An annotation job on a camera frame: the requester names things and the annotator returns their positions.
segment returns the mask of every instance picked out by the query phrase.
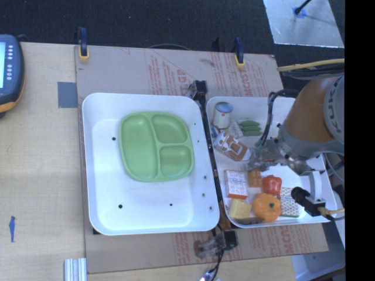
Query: metal bracket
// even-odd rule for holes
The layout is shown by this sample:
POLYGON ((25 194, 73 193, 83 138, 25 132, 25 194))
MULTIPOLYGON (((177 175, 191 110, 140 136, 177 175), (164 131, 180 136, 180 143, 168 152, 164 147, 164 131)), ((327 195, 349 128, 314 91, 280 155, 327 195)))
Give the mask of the metal bracket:
POLYGON ((237 234, 234 230, 223 231, 206 242, 196 242, 195 253, 199 258, 215 256, 221 251, 228 251, 238 245, 237 234))
POLYGON ((86 258, 65 259, 64 281, 86 281, 86 258))

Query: blue tape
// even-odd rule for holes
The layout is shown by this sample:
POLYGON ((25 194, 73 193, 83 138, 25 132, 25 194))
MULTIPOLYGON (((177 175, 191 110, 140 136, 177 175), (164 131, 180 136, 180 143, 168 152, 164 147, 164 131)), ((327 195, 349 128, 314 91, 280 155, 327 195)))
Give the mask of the blue tape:
POLYGON ((58 82, 57 97, 59 108, 77 108, 77 84, 74 82, 58 82))
POLYGON ((296 13, 295 13, 296 9, 297 9, 297 7, 292 8, 292 11, 293 11, 293 14, 295 15, 295 17, 303 19, 306 16, 306 11, 302 8, 301 11, 299 12, 299 14, 296 15, 296 13))
POLYGON ((14 229, 16 228, 16 218, 12 215, 11 221, 9 222, 9 230, 11 232, 11 242, 14 242, 14 229))

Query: wooden table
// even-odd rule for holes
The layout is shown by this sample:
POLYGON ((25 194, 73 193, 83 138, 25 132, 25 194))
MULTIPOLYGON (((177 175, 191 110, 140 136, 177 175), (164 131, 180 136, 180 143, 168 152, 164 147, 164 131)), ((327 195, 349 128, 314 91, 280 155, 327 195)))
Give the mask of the wooden table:
MULTIPOLYGON (((23 97, 0 119, 0 280, 60 281, 65 259, 85 257, 77 108, 57 103, 57 83, 76 82, 74 46, 22 43, 22 48, 23 97)), ((206 269, 199 264, 131 270, 87 280, 194 281, 206 269)), ((290 281, 295 276, 290 256, 283 256, 223 262, 217 278, 290 281)))

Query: clamp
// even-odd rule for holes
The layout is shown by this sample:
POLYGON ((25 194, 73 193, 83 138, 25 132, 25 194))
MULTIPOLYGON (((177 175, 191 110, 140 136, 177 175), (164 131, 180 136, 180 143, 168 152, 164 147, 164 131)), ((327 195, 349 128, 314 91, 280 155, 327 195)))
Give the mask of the clamp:
POLYGON ((223 37, 219 36, 212 42, 211 51, 213 52, 225 52, 225 44, 223 42, 223 37))
POLYGON ((78 26, 74 32, 74 44, 79 44, 78 52, 80 59, 88 59, 90 53, 87 47, 87 32, 86 28, 78 26))
POLYGON ((242 68, 245 65, 244 61, 244 47, 242 45, 242 41, 239 37, 234 39, 234 47, 232 52, 235 52, 234 60, 236 62, 236 66, 238 68, 242 68))

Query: cardboard sheet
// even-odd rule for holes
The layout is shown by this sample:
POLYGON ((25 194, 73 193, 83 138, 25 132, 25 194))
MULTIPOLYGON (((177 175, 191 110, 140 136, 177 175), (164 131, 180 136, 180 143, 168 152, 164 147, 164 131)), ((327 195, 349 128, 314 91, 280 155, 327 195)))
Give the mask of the cardboard sheet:
MULTIPOLYGON (((88 273, 113 272, 216 262, 200 259, 194 246, 212 238, 209 232, 106 236, 96 233, 88 218, 82 102, 94 92, 185 95, 194 80, 207 81, 207 100, 216 96, 266 97, 282 89, 273 56, 245 54, 237 68, 233 53, 90 46, 90 58, 79 59, 75 48, 84 233, 88 273)), ((321 224, 236 229, 238 247, 223 261, 325 252, 321 224)))

